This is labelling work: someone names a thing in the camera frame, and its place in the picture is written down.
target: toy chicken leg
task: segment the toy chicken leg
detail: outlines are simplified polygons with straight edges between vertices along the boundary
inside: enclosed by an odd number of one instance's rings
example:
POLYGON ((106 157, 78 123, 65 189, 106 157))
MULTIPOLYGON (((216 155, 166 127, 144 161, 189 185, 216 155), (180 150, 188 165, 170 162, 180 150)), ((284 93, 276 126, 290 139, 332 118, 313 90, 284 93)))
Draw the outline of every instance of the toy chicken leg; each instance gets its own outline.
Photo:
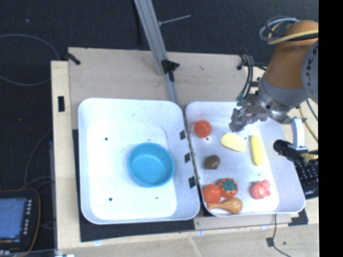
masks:
POLYGON ((233 198, 228 198, 220 203, 208 203, 207 208, 208 209, 220 208, 228 212, 237 214, 242 210, 243 202, 241 199, 233 197, 233 198))

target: screen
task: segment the screen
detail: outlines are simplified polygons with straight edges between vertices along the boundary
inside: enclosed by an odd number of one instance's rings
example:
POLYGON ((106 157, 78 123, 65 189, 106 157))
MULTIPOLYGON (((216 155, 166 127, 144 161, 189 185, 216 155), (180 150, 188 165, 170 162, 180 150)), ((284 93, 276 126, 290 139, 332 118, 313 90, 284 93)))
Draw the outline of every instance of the screen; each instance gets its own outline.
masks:
POLYGON ((0 239, 20 236, 26 198, 0 199, 0 239))

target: blue bowl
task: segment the blue bowl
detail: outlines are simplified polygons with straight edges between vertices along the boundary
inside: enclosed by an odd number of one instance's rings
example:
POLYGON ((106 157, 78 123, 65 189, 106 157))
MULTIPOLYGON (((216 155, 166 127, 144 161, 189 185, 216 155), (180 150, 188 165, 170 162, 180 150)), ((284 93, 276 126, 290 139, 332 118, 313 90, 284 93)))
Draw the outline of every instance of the blue bowl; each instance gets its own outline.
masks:
POLYGON ((175 172, 175 163, 170 152, 157 143, 135 146, 129 154, 128 165, 134 180, 146 187, 164 185, 175 172))

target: wooden table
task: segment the wooden table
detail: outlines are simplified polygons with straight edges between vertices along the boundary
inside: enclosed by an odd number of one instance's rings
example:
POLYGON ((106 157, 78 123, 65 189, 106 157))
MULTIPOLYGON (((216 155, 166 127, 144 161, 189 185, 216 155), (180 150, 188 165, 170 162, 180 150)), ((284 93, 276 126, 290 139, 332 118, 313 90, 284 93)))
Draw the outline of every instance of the wooden table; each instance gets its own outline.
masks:
MULTIPOLYGON (((268 247, 273 236, 274 216, 258 215, 232 219, 199 214, 195 229, 186 232, 129 236, 80 241, 80 225, 72 130, 77 129, 78 104, 88 97, 167 100, 164 77, 157 74, 150 51, 70 48, 81 64, 52 61, 54 160, 56 186, 57 250, 76 256, 279 256, 268 247)), ((169 60, 180 67, 175 86, 180 106, 193 101, 234 101, 246 79, 236 55, 169 52, 169 60)), ((255 69, 256 77, 262 76, 255 69)), ((303 106, 309 124, 318 134, 317 122, 303 106)), ((293 110, 291 116, 299 116, 293 110)), ((292 141, 290 126, 282 127, 292 141)), ((306 130, 307 146, 317 142, 306 130)), ((275 245, 294 256, 319 255, 318 198, 307 200, 309 224, 288 226, 298 214, 279 214, 275 245)))

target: black clamp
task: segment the black clamp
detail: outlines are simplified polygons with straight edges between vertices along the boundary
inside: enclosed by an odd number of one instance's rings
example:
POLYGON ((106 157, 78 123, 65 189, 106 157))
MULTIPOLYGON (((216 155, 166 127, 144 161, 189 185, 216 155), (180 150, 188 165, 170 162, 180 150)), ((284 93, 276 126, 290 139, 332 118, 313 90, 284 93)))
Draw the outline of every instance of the black clamp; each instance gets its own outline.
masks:
POLYGON ((174 71, 180 66, 180 64, 177 64, 175 62, 169 61, 169 60, 162 60, 162 68, 165 74, 168 73, 169 75, 169 80, 171 82, 175 82, 174 78, 174 71))

